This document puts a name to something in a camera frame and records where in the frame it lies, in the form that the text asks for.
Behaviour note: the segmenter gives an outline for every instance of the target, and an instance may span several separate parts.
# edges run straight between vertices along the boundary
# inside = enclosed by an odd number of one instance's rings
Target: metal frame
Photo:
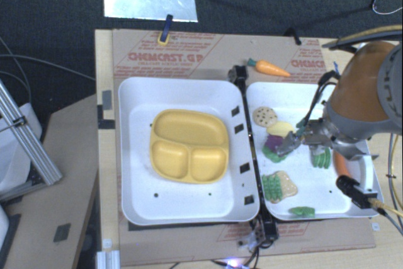
[[[96,269],[120,269],[120,252],[99,251],[96,253]]]
[[[0,115],[11,129],[26,154],[31,159],[35,169],[38,171],[46,185],[53,185],[62,178],[62,173],[49,158],[41,142],[35,137],[31,127],[27,124],[25,116],[22,115],[18,105],[11,97],[3,82],[0,80]]]

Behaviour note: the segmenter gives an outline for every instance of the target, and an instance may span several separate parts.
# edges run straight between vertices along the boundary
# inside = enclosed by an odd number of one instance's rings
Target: toy food
[[[337,151],[333,151],[333,163],[338,176],[346,175],[348,177],[351,177],[351,174],[346,167],[345,158],[342,155],[340,155]]]
[[[326,148],[322,154],[312,155],[312,164],[314,167],[328,169],[331,163],[331,152]]]
[[[290,131],[294,131],[294,128],[288,122],[277,121],[274,125],[269,126],[266,131],[270,135],[278,135],[285,138]]]
[[[283,137],[277,135],[269,135],[262,149],[263,154],[273,161],[274,163],[279,163],[287,158],[288,154],[280,157],[276,153],[276,148],[283,143]]]
[[[298,193],[297,186],[285,171],[277,171],[272,175],[262,176],[264,197],[271,203],[278,203],[284,198]]]
[[[261,127],[270,127],[277,122],[277,114],[268,106],[260,106],[253,111],[253,121]]]
[[[308,206],[293,207],[289,210],[290,213],[301,217],[315,217],[315,209]]]
[[[264,74],[268,75],[275,75],[275,76],[285,76],[288,77],[290,76],[290,73],[288,73],[286,70],[268,62],[267,60],[252,60],[249,59],[247,62],[248,66],[254,66],[255,69]]]

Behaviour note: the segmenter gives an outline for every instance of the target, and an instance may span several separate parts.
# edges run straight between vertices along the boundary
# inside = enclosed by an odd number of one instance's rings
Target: white tray
[[[119,87],[122,209],[141,226],[242,222],[259,210],[259,196],[240,91],[227,81],[133,77]],[[229,165],[212,184],[187,184],[159,176],[150,163],[150,124],[167,109],[220,118],[229,134]],[[234,128],[243,130],[235,133]]]
[[[298,186],[298,193],[279,203],[267,200],[267,209],[281,220],[306,220],[289,212],[292,207],[308,206],[315,208],[316,219],[331,219],[337,217],[372,217],[378,213],[373,209],[361,210],[351,203],[351,199],[344,195],[336,186],[337,174],[331,166],[329,169],[314,168],[310,162],[310,152],[307,146],[301,145],[291,152],[285,160],[273,163],[262,153],[267,139],[266,129],[253,122],[252,114],[260,106],[268,106],[276,112],[278,119],[295,126],[308,112],[310,103],[316,91],[315,84],[291,83],[253,83],[247,89],[247,102],[251,116],[256,157],[260,175],[270,175],[276,171],[286,171],[290,179]],[[327,87],[322,100],[328,99],[333,88]],[[322,116],[323,106],[318,104],[312,112],[311,118]],[[368,152],[366,144],[361,149]],[[367,163],[366,174],[362,174],[358,162],[348,162],[351,175],[359,182],[366,180],[367,188],[378,192],[382,199],[379,183],[372,161]]]

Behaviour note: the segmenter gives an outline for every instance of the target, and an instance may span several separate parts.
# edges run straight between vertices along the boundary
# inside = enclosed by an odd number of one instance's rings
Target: cardboard sheet
[[[113,31],[115,94],[130,76],[226,79],[234,65],[248,58],[266,59],[286,69],[291,77],[267,76],[248,68],[250,84],[256,81],[316,83],[326,71],[319,41],[285,37],[171,34],[167,46],[157,44],[157,31]],[[118,111],[115,95],[115,111]],[[119,120],[116,113],[116,165],[118,194],[121,194]],[[250,233],[248,223],[186,227],[137,227],[129,224],[119,205],[119,237],[122,266],[249,257],[238,241]],[[309,253],[343,249],[373,248],[375,240],[368,219],[336,219],[284,222],[280,238],[262,255]]]

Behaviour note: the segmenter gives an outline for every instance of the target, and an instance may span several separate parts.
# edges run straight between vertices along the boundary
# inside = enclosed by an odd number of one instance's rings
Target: wooden table
[[[5,268],[76,268],[98,189],[97,145],[95,96],[51,116],[43,146],[63,178],[6,207],[21,219]],[[59,227],[68,235],[55,243]]]

